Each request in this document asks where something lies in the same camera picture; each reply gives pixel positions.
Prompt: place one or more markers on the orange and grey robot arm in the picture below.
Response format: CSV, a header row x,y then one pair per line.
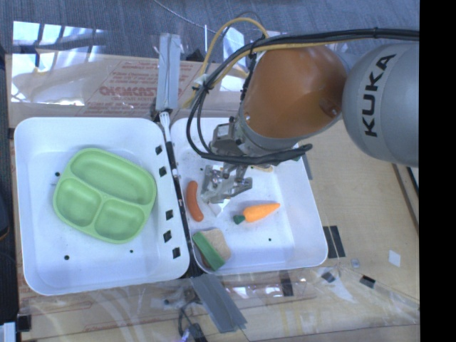
x,y
320,94

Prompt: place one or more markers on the orange toy carrot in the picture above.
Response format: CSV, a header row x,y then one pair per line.
x,y
258,212

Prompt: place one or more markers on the green divided plate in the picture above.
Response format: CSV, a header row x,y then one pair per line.
x,y
107,194

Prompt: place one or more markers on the toy sandwich with green filling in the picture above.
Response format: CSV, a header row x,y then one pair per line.
x,y
213,249

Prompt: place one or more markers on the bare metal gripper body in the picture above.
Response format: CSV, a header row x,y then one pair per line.
x,y
223,142

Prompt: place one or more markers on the orange toy sausage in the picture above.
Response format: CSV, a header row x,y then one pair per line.
x,y
194,203

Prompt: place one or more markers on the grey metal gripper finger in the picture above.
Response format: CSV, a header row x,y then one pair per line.
x,y
239,185
210,185

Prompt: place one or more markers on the brown cardboard board red print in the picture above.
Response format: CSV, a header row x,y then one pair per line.
x,y
117,84

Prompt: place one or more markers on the white plastic tray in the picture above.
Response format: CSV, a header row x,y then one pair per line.
x,y
89,269
270,233

